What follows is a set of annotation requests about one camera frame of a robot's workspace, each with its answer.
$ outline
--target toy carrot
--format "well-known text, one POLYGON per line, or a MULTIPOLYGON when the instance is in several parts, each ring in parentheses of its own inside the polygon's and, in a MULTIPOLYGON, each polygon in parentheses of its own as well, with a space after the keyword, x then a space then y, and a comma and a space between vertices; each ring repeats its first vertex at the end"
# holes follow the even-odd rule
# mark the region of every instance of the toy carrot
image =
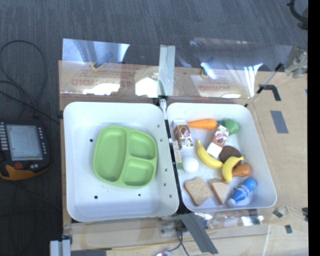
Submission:
POLYGON ((197 121, 188 122, 188 126, 192 128, 199 128, 205 130, 212 130, 218 126, 218 122, 214 119, 201 119, 197 121))

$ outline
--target toy banana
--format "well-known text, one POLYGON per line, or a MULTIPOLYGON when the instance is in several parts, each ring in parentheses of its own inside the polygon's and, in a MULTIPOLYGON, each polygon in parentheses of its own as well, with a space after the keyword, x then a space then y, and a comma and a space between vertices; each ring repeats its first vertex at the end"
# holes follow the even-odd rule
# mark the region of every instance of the toy banana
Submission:
POLYGON ((232 181, 232 170, 235 167, 235 165, 243 160, 244 157, 240 156, 240 157, 236 157, 236 156, 230 156, 223 164, 222 167, 222 176, 223 178, 227 181, 227 182, 231 182, 232 181))
POLYGON ((201 161, 206 164, 207 166, 215 169, 221 168, 224 163, 213 158, 207 151, 206 149, 201 145, 201 141, 197 140, 197 150, 196 153, 198 157, 201 159, 201 161))

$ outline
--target black cable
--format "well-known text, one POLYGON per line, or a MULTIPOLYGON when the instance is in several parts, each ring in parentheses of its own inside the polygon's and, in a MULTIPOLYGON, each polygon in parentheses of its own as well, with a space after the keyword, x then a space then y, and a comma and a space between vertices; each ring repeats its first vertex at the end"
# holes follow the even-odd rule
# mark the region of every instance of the black cable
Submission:
MULTIPOLYGON (((30 197, 30 195, 26 192, 25 189, 22 188, 22 190, 25 192, 28 200, 29 200, 29 203, 31 204, 31 208, 35 208, 34 206, 34 203, 30 197)), ((10 222, 12 223, 11 227, 13 227, 13 223, 14 223, 14 220, 13 220, 13 217, 14 217, 14 207, 15 207, 15 201, 16 201, 16 193, 17 193, 17 190, 15 189, 14 192, 13 192, 13 197, 12 197, 12 203, 11 203, 11 212, 10 212, 10 222)), ((16 241, 15 241, 15 237, 14 237, 14 233, 13 233, 13 230, 10 229, 10 243, 14 249, 14 253, 16 256, 21 256, 30 246, 31 242, 33 241, 33 238, 35 237, 35 234, 36 234, 36 231, 37 231, 37 213, 33 215, 33 232, 32 232, 32 235, 30 236, 30 239, 29 239, 29 242, 26 244, 26 246, 22 249, 22 251, 19 251, 17 246, 16 246, 16 241)))
POLYGON ((24 92, 24 94, 30 99, 30 101, 32 102, 33 106, 35 109, 38 109, 37 108, 37 105, 38 105, 38 102, 39 102, 39 99, 40 99, 40 96, 46 86, 46 82, 47 82, 47 77, 48 77, 48 74, 47 74, 47 65, 46 65, 46 59, 45 59, 45 56, 43 54, 43 52, 40 50, 40 48, 38 46, 36 46, 35 44, 33 44, 32 42, 29 42, 29 41, 25 41, 25 40, 13 40, 13 41, 9 41, 7 43, 5 43, 1 48, 0 48, 0 56, 1 56, 1 53, 4 51, 4 49, 6 47, 8 47, 9 45, 12 45, 12 44, 15 44, 15 43, 24 43, 24 44, 29 44, 31 46, 33 46, 39 53, 40 53, 40 56, 41 56, 41 59, 42 59, 42 62, 43 62, 43 68, 44 68, 44 78, 43 78, 43 81, 41 83, 41 87, 40 87, 40 92, 39 94, 36 96, 36 99, 34 100, 24 89, 23 87, 18 84, 18 82, 16 82, 7 72, 6 70, 4 69, 4 67, 1 65, 1 62, 0 62, 0 69, 2 70, 2 72, 6 75, 6 77, 13 83, 15 84, 16 87, 18 87, 21 91, 24 92))
POLYGON ((35 198, 38 198, 38 199, 40 199, 40 200, 42 200, 42 201, 50 204, 51 206, 53 206, 53 207, 55 207, 56 209, 58 209, 59 212, 62 212, 62 209, 61 209, 59 206, 57 206, 57 205, 55 205, 54 203, 52 203, 52 202, 50 202, 50 201, 42 198, 41 196, 38 196, 38 195, 36 195, 36 194, 34 194, 34 193, 26 190, 25 188, 19 187, 18 185, 14 184, 14 183, 11 182, 11 181, 9 181, 8 183, 11 184, 12 186, 16 187, 17 189, 22 190, 22 191, 28 193, 29 195, 31 195, 31 196, 33 196, 33 197, 35 197, 35 198))
POLYGON ((179 229, 177 228, 177 230, 176 230, 176 235, 177 235, 177 237, 178 237, 178 239, 179 239, 179 244, 178 244, 175 248, 173 248, 173 249, 171 249, 171 250, 167 250, 167 252, 173 252, 173 251, 177 250, 178 248, 180 248, 180 247, 182 246, 185 254, 186 254, 187 256, 189 256, 189 254, 188 254, 188 252, 187 252, 187 250, 186 250, 186 248, 185 248, 185 246, 184 246, 184 244, 183 244, 183 232, 182 232, 182 230, 179 230, 179 229))
POLYGON ((43 208, 26 208, 26 209, 14 210, 13 212, 0 214, 0 218, 10 216, 11 214, 14 214, 14 215, 23 214, 25 212, 47 212, 53 215, 57 215, 58 217, 62 216, 61 212, 56 212, 54 210, 43 209, 43 208))
POLYGON ((62 216, 62 210, 61 210, 60 207, 56 206, 55 204, 51 203, 50 201, 48 201, 48 200, 46 200, 46 199, 44 199, 44 198, 42 198, 42 197, 40 197, 40 196, 38 196, 36 194, 33 194, 33 193, 29 192, 25 187, 22 188, 22 187, 18 186, 17 184, 15 184, 12 181, 9 181, 8 183, 15 187, 15 189, 13 191, 13 195, 12 195, 11 211, 8 212, 8 213, 0 214, 0 218, 9 216, 10 222, 13 223, 13 216, 14 215, 20 214, 20 213, 25 213, 25 212, 35 212, 35 214, 33 215, 33 225, 32 225, 33 226, 33 232, 32 232, 32 234, 30 236, 30 239, 29 239, 28 243, 22 249, 22 251, 19 251, 17 246, 16 246, 16 241, 15 241, 14 233, 13 233, 12 229, 10 229, 10 231, 9 231, 10 243, 11 243, 11 246, 13 247, 13 249, 14 249, 14 253, 15 253, 16 256, 21 256, 29 248, 29 246, 31 245, 31 243, 32 243, 32 241, 33 241, 33 239, 34 239, 34 237, 36 235, 37 222, 38 222, 38 218, 37 218, 37 213, 36 212, 40 212, 40 211, 48 212, 48 213, 52 213, 52 214, 55 214, 55 215, 58 215, 58 216, 61 217, 62 216), (29 201, 29 203, 31 205, 30 208, 14 210, 15 201, 16 201, 16 193, 17 193, 18 189, 23 191, 26 194, 26 196, 28 198, 28 201, 29 201), (49 210, 49 209, 36 208, 34 206, 34 203, 32 201, 31 196, 36 197, 36 198, 38 198, 38 199, 40 199, 40 200, 42 200, 42 201, 54 206, 56 209, 59 210, 59 212, 56 212, 56 211, 53 211, 53 210, 49 210))
POLYGON ((290 3, 287 4, 287 6, 289 6, 291 14, 295 18, 297 18, 299 21, 301 21, 301 22, 305 23, 306 25, 308 25, 308 18, 300 15, 299 13, 297 13, 297 11, 295 9, 295 1, 296 0, 291 0, 290 3))
POLYGON ((1 53, 4 51, 4 49, 13 44, 13 43, 25 43, 25 44, 29 44, 31 46, 33 46, 39 53, 40 53, 40 56, 41 56, 41 59, 42 59, 42 62, 43 62, 43 68, 44 68, 44 78, 43 78, 43 81, 41 82, 41 87, 40 87, 40 92, 38 93, 38 95, 36 95, 36 99, 34 100, 29 94, 27 91, 25 91, 23 89, 23 87, 17 83, 9 74, 8 72, 6 72, 6 70, 4 69, 4 67, 1 65, 1 61, 0 61, 0 70, 6 75, 6 77, 9 79, 9 81, 6 81, 6 80, 0 80, 0 83, 7 83, 7 84, 10 84, 12 86, 14 86, 15 88, 18 89, 20 95, 21 95, 21 98, 22 100, 18 100, 16 99, 15 97, 12 97, 10 95, 8 95, 7 93, 3 92, 3 91, 0 91, 0 93, 2 93, 3 95, 9 97, 10 99, 12 100, 15 100, 17 102, 19 102, 20 104, 23 104, 24 106, 27 106, 29 108, 31 108, 33 110, 33 113, 32 113, 32 116, 31 118, 35 118, 35 113, 40 113, 42 114, 43 116, 49 118, 50 120, 54 121, 55 123, 57 124, 60 124, 60 122, 58 122, 57 120, 53 119, 52 117, 50 117, 49 115, 45 114, 44 112, 40 111, 38 109, 38 103, 39 103, 39 100, 40 100, 40 97, 41 97, 41 94, 42 92, 44 91, 44 88, 46 86, 46 82, 47 82, 47 78, 48 78, 48 72, 47 72, 47 64, 46 64, 46 58, 45 58, 45 55, 43 54, 43 52, 40 50, 40 48, 38 46, 36 46, 35 44, 29 42, 29 41, 25 41, 25 40, 13 40, 13 41, 10 41, 10 42, 7 42, 6 44, 4 44, 1 48, 0 48, 0 57, 1 57, 1 53))

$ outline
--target green plate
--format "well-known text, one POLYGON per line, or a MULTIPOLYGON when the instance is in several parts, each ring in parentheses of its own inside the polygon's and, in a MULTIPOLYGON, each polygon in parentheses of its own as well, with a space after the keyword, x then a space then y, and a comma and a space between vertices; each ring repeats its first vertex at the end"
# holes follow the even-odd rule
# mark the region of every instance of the green plate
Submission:
POLYGON ((111 125, 98 136, 93 170, 104 182, 127 188, 142 188, 153 180, 157 161, 157 144, 149 134, 111 125))

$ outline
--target blue water bottle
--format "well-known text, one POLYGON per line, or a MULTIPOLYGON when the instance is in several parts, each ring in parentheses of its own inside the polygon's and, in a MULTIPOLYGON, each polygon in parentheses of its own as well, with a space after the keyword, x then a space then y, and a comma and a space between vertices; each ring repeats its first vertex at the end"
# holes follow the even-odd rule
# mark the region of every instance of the blue water bottle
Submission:
POLYGON ((244 200, 256 186, 257 182, 253 178, 246 178, 244 182, 235 189, 233 197, 227 201, 228 206, 234 207, 238 201, 244 200))

